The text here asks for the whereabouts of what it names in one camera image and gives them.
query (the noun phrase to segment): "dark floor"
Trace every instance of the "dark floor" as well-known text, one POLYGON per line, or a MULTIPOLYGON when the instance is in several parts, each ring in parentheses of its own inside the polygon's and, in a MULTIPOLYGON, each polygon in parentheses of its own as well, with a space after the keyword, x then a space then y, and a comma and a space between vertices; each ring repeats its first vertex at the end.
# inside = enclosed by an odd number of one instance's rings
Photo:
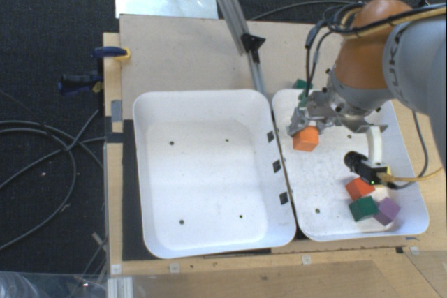
MULTIPOLYGON (((279 6, 310 0, 240 0, 246 18, 279 6)), ((404 0, 415 6, 419 0, 404 0)), ((432 3, 446 0, 429 0, 432 3)), ((269 20, 315 22, 324 6, 308 6, 270 16, 269 20)), ((116 31, 114 0, 0 0, 0 89, 22 101, 46 124, 76 135, 98 108, 97 95, 61 97, 63 73, 96 69, 89 54, 101 45, 104 31, 116 31)), ((0 121, 33 120, 0 99, 0 121)), ((82 138, 103 136, 97 118, 82 138)), ((102 146, 91 148, 101 158, 102 146)), ((24 133, 0 136, 0 183, 57 149, 48 139, 24 133)), ((77 184, 68 206, 29 238, 0 250, 0 271, 80 273, 97 248, 91 235, 104 237, 101 169, 79 150, 74 156, 77 184)), ((0 247, 33 227, 60 205, 71 183, 66 154, 45 162, 0 189, 0 247)), ((89 271, 101 263, 97 257, 89 271)))

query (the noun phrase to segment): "orange cube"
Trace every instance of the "orange cube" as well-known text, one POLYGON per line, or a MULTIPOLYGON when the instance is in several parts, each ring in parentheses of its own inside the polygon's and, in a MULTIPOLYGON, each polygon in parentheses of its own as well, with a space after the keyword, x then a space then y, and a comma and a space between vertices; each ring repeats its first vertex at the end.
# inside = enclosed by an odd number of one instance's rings
POLYGON ((373 187, 373 185, 369 185, 367 182, 363 181, 362 178, 360 177, 350 181, 346 185, 346 189, 349 195, 351 196, 352 200, 354 201, 376 190, 373 187))
POLYGON ((293 136, 294 150, 313 151, 319 143, 318 136, 317 127, 307 126, 293 136))

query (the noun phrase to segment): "blue clamp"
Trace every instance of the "blue clamp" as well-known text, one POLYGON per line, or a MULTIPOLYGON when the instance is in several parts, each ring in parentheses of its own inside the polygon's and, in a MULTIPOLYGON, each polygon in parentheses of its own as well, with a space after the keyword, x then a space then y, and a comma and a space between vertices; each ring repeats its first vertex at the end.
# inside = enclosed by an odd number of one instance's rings
POLYGON ((62 75, 57 86, 62 96, 72 96, 85 91, 98 93, 103 81, 103 76, 94 71, 86 75, 62 75))
POLYGON ((115 46, 97 47, 91 54, 95 59, 102 59, 103 57, 126 56, 127 50, 115 46))

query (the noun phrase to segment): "yellow cable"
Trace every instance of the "yellow cable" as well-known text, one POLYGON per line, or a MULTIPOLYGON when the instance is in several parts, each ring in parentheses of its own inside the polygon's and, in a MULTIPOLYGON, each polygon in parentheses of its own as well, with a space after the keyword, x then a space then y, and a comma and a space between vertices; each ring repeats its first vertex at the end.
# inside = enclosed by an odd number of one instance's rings
POLYGON ((386 173, 378 173, 377 176, 384 183, 393 183, 394 181, 425 181, 428 179, 432 179, 437 176, 442 171, 442 167, 438 170, 434 171, 432 174, 425 175, 424 177, 416 177, 416 178, 399 178, 394 177, 392 175, 386 173))
POLYGON ((348 21, 348 19, 354 15, 357 14, 362 8, 355 8, 355 9, 351 9, 350 11, 346 12, 346 14, 343 16, 342 21, 340 22, 340 25, 344 28, 346 28, 346 22, 348 21))
POLYGON ((373 27, 371 29, 366 29, 363 31, 359 31, 357 33, 350 33, 348 35, 343 35, 343 38, 349 40, 349 39, 354 39, 354 38, 361 38, 362 36, 366 36, 366 35, 371 35, 372 33, 376 33, 377 31, 383 30, 383 29, 387 29, 388 27, 393 27, 395 25, 401 24, 403 22, 409 22, 412 20, 421 20, 421 19, 427 19, 428 17, 434 17, 437 15, 443 15, 446 14, 446 7, 444 6, 443 8, 439 8, 439 9, 432 9, 432 10, 427 10, 424 11, 423 13, 419 13, 419 14, 415 14, 415 15, 409 15, 406 17, 403 17, 402 19, 398 19, 395 20, 392 23, 386 23, 386 24, 382 24, 379 25, 377 27, 373 27))

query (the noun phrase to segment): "green cube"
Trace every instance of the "green cube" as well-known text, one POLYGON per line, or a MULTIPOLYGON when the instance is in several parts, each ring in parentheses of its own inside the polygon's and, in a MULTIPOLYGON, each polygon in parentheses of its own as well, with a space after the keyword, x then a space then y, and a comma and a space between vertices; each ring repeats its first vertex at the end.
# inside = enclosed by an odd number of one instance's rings
POLYGON ((373 217, 378 212, 377 205, 371 196, 357 199, 352 204, 349 204, 349 209, 355 222, 373 217))
POLYGON ((293 89, 305 89, 306 88, 306 84, 307 82, 301 79, 297 79, 296 82, 293 84, 292 88, 293 89))

